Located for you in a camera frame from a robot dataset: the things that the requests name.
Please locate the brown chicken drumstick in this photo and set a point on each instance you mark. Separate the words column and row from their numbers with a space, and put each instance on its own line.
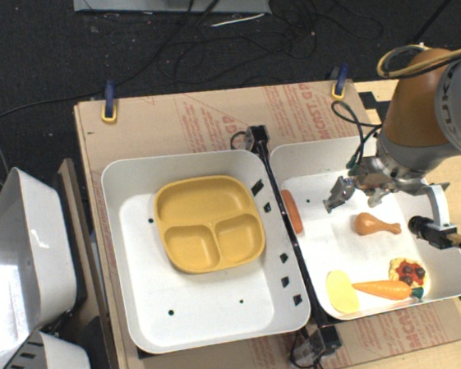
column 369, row 223

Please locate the pale yellow oval slice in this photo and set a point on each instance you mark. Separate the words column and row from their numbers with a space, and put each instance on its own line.
column 341, row 293

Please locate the black cylinder on white bracket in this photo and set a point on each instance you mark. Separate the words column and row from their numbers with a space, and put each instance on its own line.
column 433, row 228

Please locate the pizza slice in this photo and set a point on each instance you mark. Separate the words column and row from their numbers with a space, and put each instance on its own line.
column 408, row 271

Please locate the white plastic tray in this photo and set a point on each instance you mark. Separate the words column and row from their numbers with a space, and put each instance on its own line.
column 353, row 248
column 211, row 301

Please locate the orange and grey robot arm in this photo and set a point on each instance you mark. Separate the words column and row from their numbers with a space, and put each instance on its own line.
column 421, row 116

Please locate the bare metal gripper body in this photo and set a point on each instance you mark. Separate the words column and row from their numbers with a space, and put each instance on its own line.
column 378, row 177

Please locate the orange carrot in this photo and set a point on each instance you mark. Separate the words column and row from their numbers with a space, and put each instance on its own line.
column 385, row 289

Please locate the thin black rod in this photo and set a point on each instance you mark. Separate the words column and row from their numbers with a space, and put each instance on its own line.
column 288, row 218

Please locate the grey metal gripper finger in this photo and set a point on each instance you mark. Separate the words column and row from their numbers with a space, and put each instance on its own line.
column 376, row 197
column 337, row 196

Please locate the yellow divided plate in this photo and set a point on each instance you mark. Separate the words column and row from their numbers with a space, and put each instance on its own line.
column 200, row 208

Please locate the brown cardboard board red print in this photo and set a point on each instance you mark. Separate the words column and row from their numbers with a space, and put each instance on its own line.
column 190, row 122

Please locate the orange sausage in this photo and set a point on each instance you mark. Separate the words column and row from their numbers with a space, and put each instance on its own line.
column 292, row 211

